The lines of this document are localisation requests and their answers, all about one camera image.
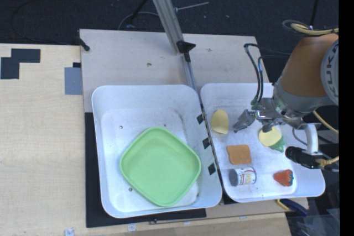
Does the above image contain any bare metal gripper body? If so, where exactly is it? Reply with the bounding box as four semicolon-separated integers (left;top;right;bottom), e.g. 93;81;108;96
252;97;304;129

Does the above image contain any green plate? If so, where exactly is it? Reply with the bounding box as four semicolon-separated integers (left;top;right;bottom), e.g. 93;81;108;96
119;126;202;208

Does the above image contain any small white can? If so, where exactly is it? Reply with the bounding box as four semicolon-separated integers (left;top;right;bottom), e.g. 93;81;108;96
228;166;258;187

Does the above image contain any red strawberry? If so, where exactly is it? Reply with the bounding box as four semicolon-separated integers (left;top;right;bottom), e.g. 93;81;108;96
273;169;295;187

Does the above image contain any brown toast slice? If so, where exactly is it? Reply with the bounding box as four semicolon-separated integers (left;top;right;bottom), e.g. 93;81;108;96
226;144;253;166

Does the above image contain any pale wood board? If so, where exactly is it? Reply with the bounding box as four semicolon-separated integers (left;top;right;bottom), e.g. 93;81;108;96
79;29;309;227

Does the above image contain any white plastic tray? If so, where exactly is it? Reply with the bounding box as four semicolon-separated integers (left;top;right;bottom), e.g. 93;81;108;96
91;84;223;219
200;82;326;203

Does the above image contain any yellow and green toy vegetable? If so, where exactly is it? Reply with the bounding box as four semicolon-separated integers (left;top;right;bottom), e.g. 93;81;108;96
258;126;286;154

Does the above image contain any black cylinder on white bracket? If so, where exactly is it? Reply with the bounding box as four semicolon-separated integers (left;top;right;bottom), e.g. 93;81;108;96
285;123;330;170

